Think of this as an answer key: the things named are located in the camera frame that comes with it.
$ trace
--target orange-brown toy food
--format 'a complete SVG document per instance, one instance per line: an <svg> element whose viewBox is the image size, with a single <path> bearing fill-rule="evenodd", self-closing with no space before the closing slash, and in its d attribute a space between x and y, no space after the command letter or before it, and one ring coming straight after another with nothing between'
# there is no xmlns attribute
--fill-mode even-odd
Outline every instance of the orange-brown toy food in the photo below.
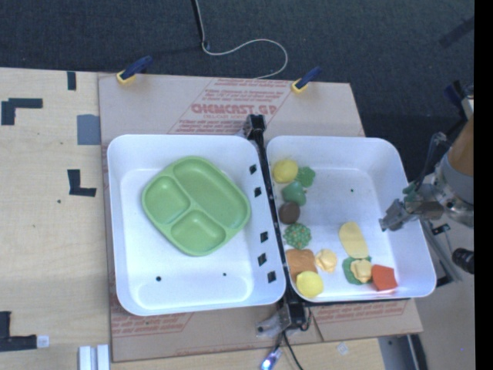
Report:
<svg viewBox="0 0 493 370"><path fill-rule="evenodd" d="M296 281L297 275L303 271L314 271L317 273L315 255L311 250L287 250L286 261L290 267L290 276L293 281Z"/></svg>
<svg viewBox="0 0 493 370"><path fill-rule="evenodd" d="M375 264L371 268L371 275L377 291L387 291L397 287L397 281L395 280L394 269L392 267Z"/></svg>

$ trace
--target cardboard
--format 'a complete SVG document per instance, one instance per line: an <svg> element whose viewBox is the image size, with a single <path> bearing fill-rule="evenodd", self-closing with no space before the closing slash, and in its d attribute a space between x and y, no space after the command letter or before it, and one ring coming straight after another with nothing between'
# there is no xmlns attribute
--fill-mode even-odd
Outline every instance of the cardboard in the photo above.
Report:
<svg viewBox="0 0 493 370"><path fill-rule="evenodd" d="M117 136L148 134L235 134L249 114L265 116L266 142L275 136L364 136L349 84L311 82L301 94L289 81L138 75L122 86L114 75L99 77L102 168L110 278L112 360L269 348L255 325L276 306L236 308L151 317L122 309L116 297L112 259L106 149ZM422 331L414 301L351 303L311 308L306 332L292 344L310 344Z"/></svg>

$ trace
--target black fabric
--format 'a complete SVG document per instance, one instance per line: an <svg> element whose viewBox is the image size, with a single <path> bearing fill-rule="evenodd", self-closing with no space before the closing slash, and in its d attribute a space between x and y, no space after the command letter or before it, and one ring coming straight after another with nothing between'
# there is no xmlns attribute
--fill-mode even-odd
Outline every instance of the black fabric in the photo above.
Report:
<svg viewBox="0 0 493 370"><path fill-rule="evenodd" d="M408 178L430 135L458 119L442 93L474 82L475 0L199 0L211 52L251 39L288 51L275 79L320 66L349 82L367 136L401 153ZM223 57L200 50L190 0L0 0L0 66L119 72L151 55L148 73L253 78L283 53L257 43Z"/></svg>

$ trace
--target cable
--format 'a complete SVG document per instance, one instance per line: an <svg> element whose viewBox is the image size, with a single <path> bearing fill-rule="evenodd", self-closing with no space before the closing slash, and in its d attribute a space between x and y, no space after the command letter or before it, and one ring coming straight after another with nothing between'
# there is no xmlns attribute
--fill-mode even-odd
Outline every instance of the cable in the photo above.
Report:
<svg viewBox="0 0 493 370"><path fill-rule="evenodd" d="M293 359L294 361L296 362L298 368L300 370L303 370L303 368L301 367L300 363L298 362L298 359L296 358L296 355L294 354L294 351L293 349L291 348L291 344L290 342L288 341L287 339L287 336L286 336L286 331L283 331L283 336L284 336L284 341L286 342L286 346L289 348L290 352L291 352L291 355L293 356Z"/></svg>
<svg viewBox="0 0 493 370"><path fill-rule="evenodd" d="M199 26L199 29L200 29L200 35L201 35L200 45L202 46L202 50L207 55L209 55L209 56L224 56L224 55L229 55L230 53L236 52L237 50L242 49L243 47L245 47L245 46L247 46L249 44L253 44L254 42L269 42L269 43L274 44L275 46L279 47L283 51L283 54L284 54L284 64L276 72L273 72L271 74L267 74L265 76L256 77L255 79L269 78L271 76L275 76L275 75L279 74L280 72L284 71L284 69L287 66L288 60L289 60L288 59L287 50L279 42L273 41L271 39L253 39L253 40L244 42L243 44L238 45L236 48L230 49L229 51L225 51L225 52L211 52L211 51L207 50L207 46L206 46L206 44L207 44L207 42L206 42L206 33L205 33L204 27L203 27L202 13L200 12L199 1L198 0L192 0L192 3L193 3L194 8L195 8L195 15L196 15L197 25Z"/></svg>

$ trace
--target blue clamp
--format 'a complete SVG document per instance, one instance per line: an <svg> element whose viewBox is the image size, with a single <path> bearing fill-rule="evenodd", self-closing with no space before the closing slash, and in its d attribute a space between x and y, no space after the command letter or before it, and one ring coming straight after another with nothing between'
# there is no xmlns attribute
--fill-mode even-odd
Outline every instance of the blue clamp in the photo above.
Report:
<svg viewBox="0 0 493 370"><path fill-rule="evenodd" d="M307 87L308 82L316 79L321 72L322 69L319 66L311 69L305 76L291 84L291 90L293 90L295 93L302 93Z"/></svg>
<svg viewBox="0 0 493 370"><path fill-rule="evenodd" d="M116 78L118 79L118 82L123 85L130 83L135 79L135 74L145 71L152 63L152 57L144 56L143 58L140 58L136 62L132 63L125 70L116 74Z"/></svg>

